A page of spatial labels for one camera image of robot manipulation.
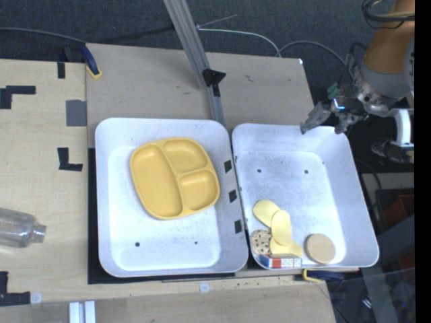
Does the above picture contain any yellow oval slice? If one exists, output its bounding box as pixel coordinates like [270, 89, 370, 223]
[269, 236, 304, 259]
[270, 209, 293, 247]
[252, 199, 281, 229]

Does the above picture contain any red white blue carton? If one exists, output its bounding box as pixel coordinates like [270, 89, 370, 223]
[259, 253, 303, 270]

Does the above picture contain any yellow divided plate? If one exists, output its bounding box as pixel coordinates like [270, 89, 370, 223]
[129, 137, 222, 221]

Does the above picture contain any brown cardboard board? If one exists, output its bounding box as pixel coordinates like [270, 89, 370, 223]
[86, 42, 360, 284]

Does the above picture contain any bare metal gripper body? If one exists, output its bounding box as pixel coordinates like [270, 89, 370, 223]
[331, 83, 399, 122]

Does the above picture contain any chocolate chip biscuit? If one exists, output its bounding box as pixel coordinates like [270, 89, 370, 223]
[249, 229, 273, 256]

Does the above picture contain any clear plastic bottle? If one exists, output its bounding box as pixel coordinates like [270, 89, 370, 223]
[0, 207, 48, 249]

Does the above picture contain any white plastic tray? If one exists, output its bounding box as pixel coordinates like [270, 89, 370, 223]
[94, 117, 250, 279]
[231, 122, 380, 271]

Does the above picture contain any round tan biscuit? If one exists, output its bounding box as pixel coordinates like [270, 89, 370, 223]
[304, 233, 337, 265]

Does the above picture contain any black cylinder on white bracket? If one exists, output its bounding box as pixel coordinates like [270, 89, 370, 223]
[370, 108, 416, 164]

